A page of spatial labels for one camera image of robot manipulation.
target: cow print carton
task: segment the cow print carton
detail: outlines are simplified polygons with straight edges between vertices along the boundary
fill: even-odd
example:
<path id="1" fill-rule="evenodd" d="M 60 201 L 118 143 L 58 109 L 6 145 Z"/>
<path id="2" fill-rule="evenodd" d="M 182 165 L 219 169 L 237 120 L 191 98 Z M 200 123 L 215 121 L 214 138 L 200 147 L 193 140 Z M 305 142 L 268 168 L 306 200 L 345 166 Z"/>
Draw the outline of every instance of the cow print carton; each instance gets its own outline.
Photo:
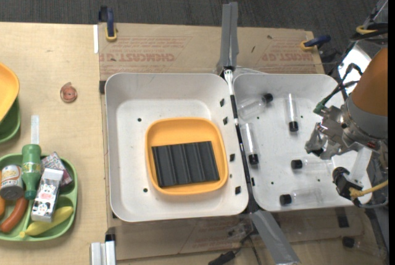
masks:
<path id="1" fill-rule="evenodd" d="M 33 221 L 52 222 L 62 178 L 62 170 L 45 168 L 31 209 Z"/>

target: tin can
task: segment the tin can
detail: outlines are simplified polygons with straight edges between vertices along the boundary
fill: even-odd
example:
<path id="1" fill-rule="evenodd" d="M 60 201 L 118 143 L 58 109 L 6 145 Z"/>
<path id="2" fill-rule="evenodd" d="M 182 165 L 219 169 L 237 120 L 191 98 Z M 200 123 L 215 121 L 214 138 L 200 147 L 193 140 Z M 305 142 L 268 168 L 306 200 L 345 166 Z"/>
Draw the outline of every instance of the tin can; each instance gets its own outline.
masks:
<path id="1" fill-rule="evenodd" d="M 0 196 L 5 200 L 16 200 L 23 196 L 22 170 L 18 165 L 8 165 L 1 171 Z"/>

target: white tray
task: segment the white tray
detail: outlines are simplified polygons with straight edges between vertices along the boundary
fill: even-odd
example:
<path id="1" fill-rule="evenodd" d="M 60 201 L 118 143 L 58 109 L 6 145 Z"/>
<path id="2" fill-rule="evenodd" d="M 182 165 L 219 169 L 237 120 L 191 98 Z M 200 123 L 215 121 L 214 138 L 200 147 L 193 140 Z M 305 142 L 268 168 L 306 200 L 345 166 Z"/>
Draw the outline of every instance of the white tray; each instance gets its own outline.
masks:
<path id="1" fill-rule="evenodd" d="M 110 203 L 118 218 L 141 222 L 231 216 L 246 208 L 243 163 L 228 86 L 222 78 L 214 74 L 115 74 L 106 82 L 106 110 Z M 171 117 L 203 117 L 219 128 L 229 169 L 223 187 L 191 196 L 165 195 L 154 188 L 146 167 L 144 135 L 154 121 Z M 234 161 L 229 161 L 230 154 L 235 154 Z M 238 194 L 236 187 L 241 187 Z"/>
<path id="2" fill-rule="evenodd" d="M 314 129 L 314 125 L 321 121 L 321 117 L 314 114 L 317 103 L 332 92 L 336 81 L 321 74 L 313 75 L 276 75 L 276 74 L 241 74 L 235 77 L 233 88 L 236 103 L 259 95 L 271 93 L 274 97 L 264 113 L 248 120 L 255 128 L 259 137 L 260 161 L 256 166 L 249 166 L 251 178 L 254 179 L 252 188 L 257 204 L 268 211 L 300 210 L 324 208 L 333 206 L 352 206 L 351 201 L 338 195 L 336 185 L 332 182 L 331 172 L 335 167 L 342 166 L 351 171 L 357 157 L 357 152 L 350 151 L 342 156 L 333 157 L 331 170 L 295 174 L 291 169 L 291 160 L 307 158 L 311 161 L 321 161 L 313 154 L 307 154 L 304 149 L 306 141 Z M 292 93 L 299 111 L 299 131 L 291 133 L 288 130 L 285 117 L 284 99 Z M 341 93 L 332 97 L 326 104 L 340 107 L 344 103 Z M 365 188 L 370 188 L 370 180 L 366 173 L 362 179 Z M 292 190 L 319 187 L 324 201 L 306 203 L 297 206 L 281 206 L 279 197 Z M 361 203 L 366 203 L 371 194 L 360 197 Z"/>

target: orange sausage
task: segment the orange sausage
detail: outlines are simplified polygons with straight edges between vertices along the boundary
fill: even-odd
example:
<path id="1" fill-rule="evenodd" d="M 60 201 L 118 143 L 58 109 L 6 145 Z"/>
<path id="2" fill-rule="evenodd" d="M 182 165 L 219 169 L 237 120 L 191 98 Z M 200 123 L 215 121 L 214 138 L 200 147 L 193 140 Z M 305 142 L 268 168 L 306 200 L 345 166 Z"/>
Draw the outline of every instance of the orange sausage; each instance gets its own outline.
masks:
<path id="1" fill-rule="evenodd" d="M 0 225 L 0 229 L 4 232 L 10 232 L 21 220 L 28 206 L 28 200 L 24 196 L 17 199 L 14 210 L 9 217 Z"/>
<path id="2" fill-rule="evenodd" d="M 6 210 L 6 200 L 0 196 L 0 217 L 4 214 Z"/>

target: banana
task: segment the banana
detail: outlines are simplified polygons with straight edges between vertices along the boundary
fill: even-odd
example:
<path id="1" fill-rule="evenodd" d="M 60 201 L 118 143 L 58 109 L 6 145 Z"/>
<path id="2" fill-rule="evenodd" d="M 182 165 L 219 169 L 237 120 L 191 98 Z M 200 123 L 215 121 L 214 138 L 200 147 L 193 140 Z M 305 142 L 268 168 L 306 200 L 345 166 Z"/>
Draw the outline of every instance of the banana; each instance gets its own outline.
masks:
<path id="1" fill-rule="evenodd" d="M 34 221 L 32 222 L 25 231 L 19 233 L 21 238 L 26 235 L 35 236 L 39 235 L 69 218 L 74 212 L 74 208 L 71 206 L 61 207 L 55 210 L 54 218 L 52 222 Z"/>

